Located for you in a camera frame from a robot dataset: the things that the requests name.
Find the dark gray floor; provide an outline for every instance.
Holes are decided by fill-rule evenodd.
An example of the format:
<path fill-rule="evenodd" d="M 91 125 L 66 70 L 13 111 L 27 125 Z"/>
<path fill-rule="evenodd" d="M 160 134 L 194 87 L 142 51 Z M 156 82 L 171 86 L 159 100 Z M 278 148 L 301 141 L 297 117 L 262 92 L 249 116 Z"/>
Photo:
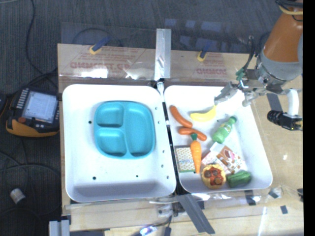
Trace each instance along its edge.
<path fill-rule="evenodd" d="M 261 48 L 281 14 L 275 0 L 4 1 L 9 0 L 0 0 L 0 93 L 4 94 L 56 69 L 57 44 L 71 43 L 81 24 L 149 32 L 171 28 L 173 49 L 200 50 L 210 39 L 215 43 L 210 51 L 246 53 L 242 43 L 249 34 Z M 84 35 L 92 31 L 100 34 L 91 29 L 75 43 L 86 44 Z M 218 44 L 222 40 L 230 44 Z M 121 39 L 120 44 L 155 47 L 145 35 Z M 52 76 L 36 86 L 57 90 L 56 84 Z M 4 121 L 5 114 L 0 120 L 0 235 L 47 236 L 48 221 L 60 219 L 61 212 L 60 138 L 16 137 L 6 131 Z M 27 208 L 17 209 L 9 197 L 16 187 L 24 191 Z"/>

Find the round toy with brown toppings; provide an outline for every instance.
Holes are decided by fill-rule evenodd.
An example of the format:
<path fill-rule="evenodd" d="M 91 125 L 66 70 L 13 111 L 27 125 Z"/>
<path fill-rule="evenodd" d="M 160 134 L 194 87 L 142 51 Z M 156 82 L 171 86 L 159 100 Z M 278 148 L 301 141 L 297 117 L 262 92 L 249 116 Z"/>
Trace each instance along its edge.
<path fill-rule="evenodd" d="M 220 189 L 226 182 L 225 171 L 219 164 L 209 164 L 203 168 L 201 178 L 210 189 Z"/>

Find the hot dog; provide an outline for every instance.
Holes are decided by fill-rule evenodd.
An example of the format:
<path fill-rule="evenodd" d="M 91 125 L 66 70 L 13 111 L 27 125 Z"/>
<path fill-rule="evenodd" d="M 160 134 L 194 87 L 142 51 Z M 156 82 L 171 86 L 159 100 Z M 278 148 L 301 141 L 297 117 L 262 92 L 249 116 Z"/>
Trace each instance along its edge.
<path fill-rule="evenodd" d="M 181 127 L 181 128 L 179 128 L 178 133 L 181 135 L 191 135 L 192 133 L 196 133 L 197 138 L 200 139 L 201 141 L 207 140 L 207 136 L 204 133 L 200 132 L 199 130 L 193 129 L 193 128 Z"/>
<path fill-rule="evenodd" d="M 169 109 L 172 113 L 172 116 L 175 118 L 175 120 L 178 121 L 182 126 L 186 128 L 192 127 L 192 123 L 189 120 L 186 120 L 184 117 L 182 117 L 182 115 L 178 112 L 175 106 L 170 106 Z"/>

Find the white plastic tray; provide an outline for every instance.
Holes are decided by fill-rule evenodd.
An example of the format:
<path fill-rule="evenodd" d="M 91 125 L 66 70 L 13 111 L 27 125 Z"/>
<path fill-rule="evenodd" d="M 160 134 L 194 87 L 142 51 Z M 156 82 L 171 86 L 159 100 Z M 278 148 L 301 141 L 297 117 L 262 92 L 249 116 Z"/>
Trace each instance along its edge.
<path fill-rule="evenodd" d="M 144 158 L 110 158 L 94 141 L 93 119 L 105 101 L 134 101 L 152 112 L 156 142 Z M 176 187 L 164 111 L 157 90 L 147 86 L 70 85 L 63 92 L 65 189 L 77 202 L 157 198 Z"/>
<path fill-rule="evenodd" d="M 178 128 L 181 125 L 173 118 L 169 107 L 174 105 L 182 116 L 193 123 L 193 128 L 207 135 L 207 140 L 201 142 L 203 155 L 214 143 L 211 135 L 227 119 L 234 115 L 237 122 L 232 132 L 225 139 L 224 144 L 237 153 L 245 161 L 247 170 L 252 174 L 252 180 L 243 187 L 230 188 L 226 183 L 220 189 L 211 190 L 201 180 L 201 175 L 194 172 L 179 173 L 182 187 L 191 193 L 209 193 L 238 191 L 247 189 L 265 189 L 272 183 L 272 172 L 267 160 L 258 128 L 250 106 L 243 107 L 244 95 L 238 91 L 229 100 L 217 105 L 217 114 L 207 122 L 197 122 L 190 118 L 192 112 L 209 110 L 214 105 L 214 97 L 219 95 L 222 87 L 204 86 L 169 86 L 165 89 L 164 97 L 168 110 L 168 117 L 173 140 L 173 146 L 189 146 L 192 139 L 189 135 L 180 135 Z"/>

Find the yellow banana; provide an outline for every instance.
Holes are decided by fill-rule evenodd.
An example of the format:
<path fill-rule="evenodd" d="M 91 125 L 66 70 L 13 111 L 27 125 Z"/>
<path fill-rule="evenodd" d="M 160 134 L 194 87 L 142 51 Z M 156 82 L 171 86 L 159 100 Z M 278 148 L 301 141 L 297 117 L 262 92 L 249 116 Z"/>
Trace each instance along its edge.
<path fill-rule="evenodd" d="M 211 110 L 209 110 L 208 112 L 206 112 L 206 113 L 191 113 L 190 117 L 191 117 L 191 119 L 196 120 L 196 121 L 211 120 L 216 116 L 216 113 L 217 113 L 216 108 L 217 108 L 217 106 L 214 105 L 213 108 Z"/>

